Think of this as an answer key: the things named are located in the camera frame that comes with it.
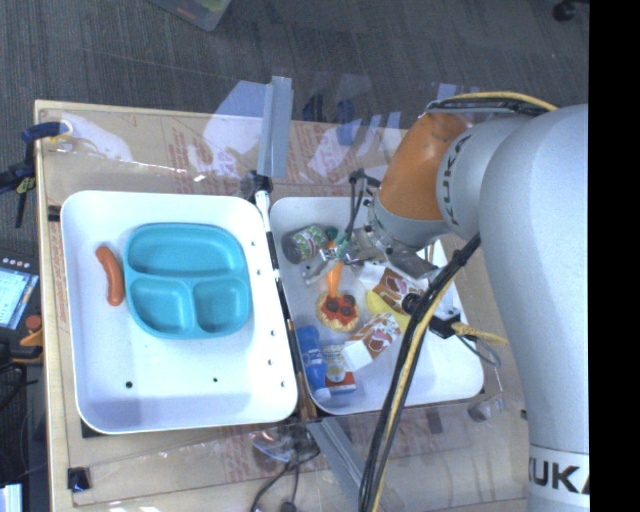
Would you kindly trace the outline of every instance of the kuka logo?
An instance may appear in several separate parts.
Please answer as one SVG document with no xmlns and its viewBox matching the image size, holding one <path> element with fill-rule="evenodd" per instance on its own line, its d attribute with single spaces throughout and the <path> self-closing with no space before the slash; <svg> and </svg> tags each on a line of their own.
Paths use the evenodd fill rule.
<svg viewBox="0 0 640 512">
<path fill-rule="evenodd" d="M 449 218 L 451 219 L 451 223 L 454 225 L 458 225 L 458 221 L 455 219 L 454 215 L 453 215 L 453 207 L 451 206 L 451 191 L 449 190 L 449 177 L 451 176 L 451 173 L 453 172 L 453 164 L 456 162 L 456 160 L 458 159 L 458 155 L 460 153 L 460 149 L 462 149 L 462 145 L 467 142 L 469 139 L 471 138 L 471 135 L 467 135 L 466 137 L 463 137 L 462 139 L 460 139 L 458 141 L 458 143 L 456 144 L 455 148 L 454 148 L 454 154 L 451 155 L 448 159 L 447 159 L 447 169 L 444 171 L 444 178 L 442 180 L 442 186 L 446 189 L 446 193 L 445 196 L 443 198 L 444 204 L 446 205 L 444 207 L 445 211 L 447 212 L 447 214 L 449 215 Z"/>
<path fill-rule="evenodd" d="M 587 473 L 584 482 L 575 482 L 570 478 L 580 470 L 580 466 L 563 465 L 562 470 L 560 468 L 561 466 L 557 462 L 539 461 L 535 457 L 529 457 L 529 482 L 547 488 L 550 485 L 550 488 L 558 491 L 566 490 L 576 494 L 590 495 L 589 473 Z"/>
</svg>

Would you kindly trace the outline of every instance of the gray robot arm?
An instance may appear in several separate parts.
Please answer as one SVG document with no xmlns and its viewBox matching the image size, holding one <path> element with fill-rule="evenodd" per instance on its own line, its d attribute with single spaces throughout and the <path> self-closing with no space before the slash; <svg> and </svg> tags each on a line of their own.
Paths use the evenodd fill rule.
<svg viewBox="0 0 640 512">
<path fill-rule="evenodd" d="M 436 194 L 449 227 L 480 233 L 529 422 L 528 510 L 590 509 L 588 109 L 478 124 L 454 141 Z"/>
</svg>

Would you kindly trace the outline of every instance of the metal bracket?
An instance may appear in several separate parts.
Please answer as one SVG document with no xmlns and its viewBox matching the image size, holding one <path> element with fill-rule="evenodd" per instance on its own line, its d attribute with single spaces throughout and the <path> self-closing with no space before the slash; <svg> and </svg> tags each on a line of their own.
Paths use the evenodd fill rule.
<svg viewBox="0 0 640 512">
<path fill-rule="evenodd" d="M 267 85 L 262 136 L 258 153 L 258 174 L 284 179 L 287 174 L 289 128 L 293 109 L 291 79 L 274 76 Z"/>
<path fill-rule="evenodd" d="M 321 421 L 308 423 L 311 432 L 322 454 L 329 462 L 345 496 L 353 502 L 353 510 L 358 509 L 360 482 L 364 471 L 364 461 L 342 430 L 337 418 L 324 418 Z M 385 487 L 380 500 L 380 510 L 403 510 L 405 505 L 398 494 Z"/>
</svg>

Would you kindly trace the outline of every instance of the gray carpet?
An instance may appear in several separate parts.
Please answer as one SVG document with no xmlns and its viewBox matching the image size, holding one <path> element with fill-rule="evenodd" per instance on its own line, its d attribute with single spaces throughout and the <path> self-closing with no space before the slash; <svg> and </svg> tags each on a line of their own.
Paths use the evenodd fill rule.
<svg viewBox="0 0 640 512">
<path fill-rule="evenodd" d="M 214 112 L 237 80 L 280 75 L 293 79 L 295 119 L 322 94 L 328 121 L 348 98 L 365 123 L 400 112 L 401 127 L 440 84 L 585 103 L 590 6 L 558 22 L 555 3 L 233 0 L 207 32 L 148 0 L 3 1 L 0 171 L 22 160 L 37 98 Z M 20 229 L 17 202 L 0 196 L 0 248 L 37 255 L 35 194 Z M 24 400 L 0 412 L 0 461 L 19 474 L 28 457 L 8 447 L 20 439 Z"/>
</svg>

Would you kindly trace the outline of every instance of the blue bottle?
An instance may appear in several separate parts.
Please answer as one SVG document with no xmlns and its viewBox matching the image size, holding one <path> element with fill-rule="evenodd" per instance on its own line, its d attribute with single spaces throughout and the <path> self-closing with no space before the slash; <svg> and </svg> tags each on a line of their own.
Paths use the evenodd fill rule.
<svg viewBox="0 0 640 512">
<path fill-rule="evenodd" d="M 325 383 L 327 363 L 318 344 L 320 333 L 313 325 L 305 325 L 296 329 L 296 336 L 313 398 L 318 403 L 326 402 L 331 398 L 331 392 Z"/>
</svg>

